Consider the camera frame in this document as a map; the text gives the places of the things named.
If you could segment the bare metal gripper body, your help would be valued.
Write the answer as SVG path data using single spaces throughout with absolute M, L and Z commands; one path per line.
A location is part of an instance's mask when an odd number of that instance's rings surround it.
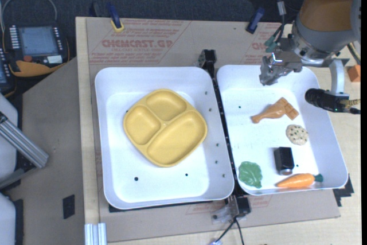
M 294 72 L 300 72 L 303 66 L 328 67 L 340 51 L 339 48 L 320 49 L 302 38 L 281 38 L 279 46 L 273 51 L 271 64 Z

